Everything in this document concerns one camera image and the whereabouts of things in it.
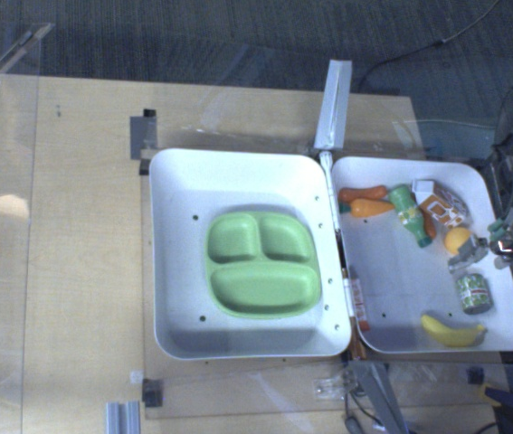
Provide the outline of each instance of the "metal bracket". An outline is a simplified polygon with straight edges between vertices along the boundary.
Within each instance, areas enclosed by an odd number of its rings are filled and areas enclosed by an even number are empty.
[[[154,109],[144,109],[143,116],[129,118],[129,151],[141,160],[140,175],[149,175],[149,163],[157,153],[157,117]]]
[[[0,57],[0,74],[6,74],[18,63],[49,31],[53,24],[34,25]]]
[[[465,269],[471,264],[479,262],[488,255],[488,242],[485,238],[478,238],[471,235],[465,243],[459,247],[459,253],[447,261],[449,272],[455,273],[457,270]]]
[[[147,409],[159,408],[164,404],[164,384],[161,380],[145,379],[141,386],[141,400]]]
[[[139,402],[110,402],[105,407],[106,434],[140,434]]]
[[[330,61],[314,140],[316,149],[342,149],[345,144],[348,95],[352,76],[351,61]]]
[[[333,378],[314,380],[314,394],[319,401],[342,401],[347,393],[345,382],[339,374]]]

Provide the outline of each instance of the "tin can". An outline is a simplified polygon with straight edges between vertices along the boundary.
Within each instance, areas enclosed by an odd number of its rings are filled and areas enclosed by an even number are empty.
[[[465,275],[456,283],[463,312],[474,315],[491,309],[492,302],[488,284],[479,273]]]

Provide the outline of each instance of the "green plate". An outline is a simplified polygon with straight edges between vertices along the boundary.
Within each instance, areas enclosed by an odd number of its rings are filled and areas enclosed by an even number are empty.
[[[320,299],[314,241],[294,217],[231,212],[208,230],[205,265],[214,302],[249,318],[300,315]]]

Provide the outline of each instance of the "small bottle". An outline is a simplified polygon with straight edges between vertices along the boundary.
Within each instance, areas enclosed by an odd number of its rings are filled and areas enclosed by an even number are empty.
[[[417,239],[419,247],[429,246],[432,239],[425,232],[423,214],[411,196],[409,187],[403,184],[394,188],[389,192],[389,201],[393,203],[403,226]]]

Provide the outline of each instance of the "yellow banana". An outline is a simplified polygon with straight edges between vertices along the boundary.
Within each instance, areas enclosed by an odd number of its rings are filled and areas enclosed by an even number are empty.
[[[430,337],[447,347],[478,345],[482,341],[479,339],[480,334],[486,331],[483,325],[471,328],[450,328],[428,315],[421,316],[421,325]]]

